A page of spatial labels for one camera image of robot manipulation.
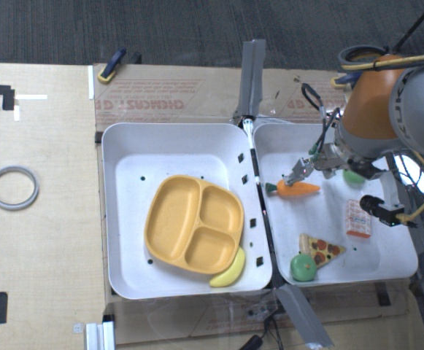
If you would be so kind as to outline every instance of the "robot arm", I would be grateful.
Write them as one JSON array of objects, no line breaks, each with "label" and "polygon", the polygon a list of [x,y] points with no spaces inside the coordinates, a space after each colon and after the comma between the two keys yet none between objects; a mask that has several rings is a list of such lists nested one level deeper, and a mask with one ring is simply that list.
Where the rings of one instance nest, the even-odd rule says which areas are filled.
[{"label": "robot arm", "polygon": [[[392,60],[401,61],[401,57],[383,55],[377,59],[379,63]],[[424,65],[363,71],[342,117],[331,118],[327,125],[334,128],[333,141],[324,143],[310,158],[299,159],[284,176],[286,185],[304,180],[314,170],[322,171],[326,179],[341,169],[367,180],[380,179],[385,201],[365,196],[361,207],[385,224],[400,224],[398,214],[404,207],[393,192],[393,176],[373,162],[400,149],[424,154]]]}]

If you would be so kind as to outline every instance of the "white cable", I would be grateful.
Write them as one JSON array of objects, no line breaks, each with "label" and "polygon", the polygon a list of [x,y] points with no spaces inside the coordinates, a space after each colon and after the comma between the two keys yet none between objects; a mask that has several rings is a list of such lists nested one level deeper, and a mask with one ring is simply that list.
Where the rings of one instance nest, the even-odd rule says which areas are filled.
[{"label": "white cable", "polygon": [[25,209],[29,207],[36,200],[36,197],[38,196],[39,184],[38,184],[38,181],[36,180],[36,176],[32,171],[30,171],[28,168],[24,166],[7,166],[0,169],[0,177],[9,172],[20,172],[28,176],[30,180],[34,183],[34,191],[27,200],[21,203],[15,203],[15,204],[5,203],[0,200],[0,208],[4,210],[10,210],[10,211]]}]

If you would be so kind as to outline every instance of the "white plastic tub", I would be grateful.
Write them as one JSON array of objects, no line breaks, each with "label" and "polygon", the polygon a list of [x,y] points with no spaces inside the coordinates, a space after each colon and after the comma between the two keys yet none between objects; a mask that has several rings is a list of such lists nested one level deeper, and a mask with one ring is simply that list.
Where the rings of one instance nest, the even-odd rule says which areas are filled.
[{"label": "white plastic tub", "polygon": [[[317,141],[320,125],[264,124],[255,129],[254,142],[262,183],[276,184],[288,175],[299,158],[307,158]],[[327,140],[332,138],[329,130]],[[384,160],[379,168],[387,168]],[[409,230],[404,225],[388,227],[371,218],[371,237],[346,234],[345,211],[348,200],[359,201],[364,195],[383,198],[379,180],[349,185],[342,172],[325,179],[314,171],[306,182],[321,187],[320,191],[302,197],[280,197],[265,194],[265,203],[281,275],[291,284],[303,286],[402,279],[417,270],[417,253]],[[301,283],[290,274],[290,261],[298,254],[298,240],[307,233],[346,247],[346,252],[317,271],[313,281]]]},{"label": "white plastic tub", "polygon": [[[161,298],[264,288],[271,278],[266,231],[244,131],[226,123],[118,123],[102,139],[109,281],[127,299]],[[211,288],[210,275],[155,259],[144,227],[161,182],[173,175],[205,179],[233,192],[244,208],[239,280]]]}]

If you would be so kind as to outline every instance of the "yellow banana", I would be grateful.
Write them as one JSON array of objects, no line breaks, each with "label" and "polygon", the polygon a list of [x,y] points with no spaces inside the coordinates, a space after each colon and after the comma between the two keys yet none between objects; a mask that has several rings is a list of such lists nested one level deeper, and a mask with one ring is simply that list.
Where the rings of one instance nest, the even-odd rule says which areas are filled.
[{"label": "yellow banana", "polygon": [[234,261],[224,271],[217,273],[210,279],[210,286],[219,288],[227,287],[233,284],[241,275],[244,268],[244,262],[246,261],[246,254],[244,250],[239,246]]}]

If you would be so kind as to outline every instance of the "carrot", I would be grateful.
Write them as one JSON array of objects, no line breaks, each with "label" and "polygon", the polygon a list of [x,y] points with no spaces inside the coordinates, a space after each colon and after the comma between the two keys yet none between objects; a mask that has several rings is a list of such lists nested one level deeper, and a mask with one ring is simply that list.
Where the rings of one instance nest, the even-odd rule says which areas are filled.
[{"label": "carrot", "polygon": [[296,182],[293,185],[286,185],[285,180],[281,179],[277,185],[266,183],[265,191],[267,193],[274,192],[275,190],[279,195],[305,195],[307,193],[316,192],[320,189],[319,186],[304,183],[304,182]]}]

